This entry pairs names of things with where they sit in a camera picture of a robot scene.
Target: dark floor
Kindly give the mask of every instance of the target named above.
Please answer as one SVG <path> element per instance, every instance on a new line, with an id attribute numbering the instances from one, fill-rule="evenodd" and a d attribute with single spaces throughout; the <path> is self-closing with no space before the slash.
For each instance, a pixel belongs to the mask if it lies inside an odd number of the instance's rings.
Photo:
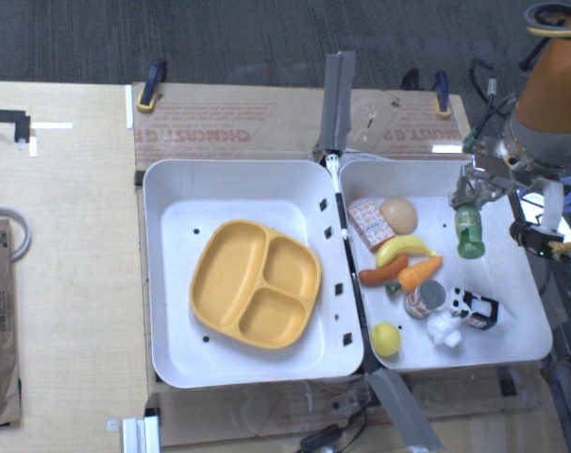
<path id="1" fill-rule="evenodd" d="M 0 0 L 0 80 L 126 84 L 166 59 L 168 82 L 322 88 L 326 54 L 355 50 L 354 88 L 397 89 L 416 67 L 428 90 L 442 69 L 474 125 L 471 60 L 499 97 L 520 93 L 539 41 L 523 14 L 543 2 L 571 0 Z"/>

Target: banana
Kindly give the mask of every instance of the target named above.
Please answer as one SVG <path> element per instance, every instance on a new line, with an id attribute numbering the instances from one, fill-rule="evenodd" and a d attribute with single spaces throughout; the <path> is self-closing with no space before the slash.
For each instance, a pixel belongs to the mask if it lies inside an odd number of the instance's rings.
<path id="1" fill-rule="evenodd" d="M 429 249 L 416 235 L 397 235 L 383 244 L 376 254 L 376 267 L 381 267 L 395 259 L 396 255 L 428 255 L 434 257 L 435 250 Z"/>

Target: orange divided tray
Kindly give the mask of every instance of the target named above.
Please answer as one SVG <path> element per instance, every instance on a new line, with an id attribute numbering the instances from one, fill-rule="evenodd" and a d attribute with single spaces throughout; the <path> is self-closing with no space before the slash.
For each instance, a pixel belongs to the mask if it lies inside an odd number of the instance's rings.
<path id="1" fill-rule="evenodd" d="M 304 331 L 320 283 L 318 259 L 307 246 L 268 226 L 231 220 L 201 253 L 189 302 L 206 326 L 277 349 Z"/>

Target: light wood surface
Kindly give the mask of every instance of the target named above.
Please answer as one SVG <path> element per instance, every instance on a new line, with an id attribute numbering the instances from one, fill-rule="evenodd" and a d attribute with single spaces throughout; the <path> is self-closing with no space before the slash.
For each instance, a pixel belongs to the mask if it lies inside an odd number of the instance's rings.
<path id="1" fill-rule="evenodd" d="M 29 220 L 31 248 L 14 265 L 22 421 L 0 428 L 0 452 L 118 452 L 110 418 L 141 417 L 147 399 L 134 145 L 123 86 L 0 82 L 0 109 L 32 122 L 39 156 L 0 124 L 0 205 Z M 18 230 L 15 240 L 18 241 Z M 448 452 L 566 451 L 546 384 L 538 408 L 437 419 Z M 299 438 L 189 445 L 174 451 L 289 452 Z M 406 448 L 392 425 L 347 451 Z"/>

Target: brown cylinder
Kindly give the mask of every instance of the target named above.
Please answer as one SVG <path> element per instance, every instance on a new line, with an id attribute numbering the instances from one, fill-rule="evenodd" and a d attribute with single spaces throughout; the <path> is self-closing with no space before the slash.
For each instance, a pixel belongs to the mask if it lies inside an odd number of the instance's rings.
<path id="1" fill-rule="evenodd" d="M 566 28 L 571 28 L 571 21 Z M 551 39 L 515 106 L 518 121 L 535 131 L 571 133 L 571 40 Z"/>

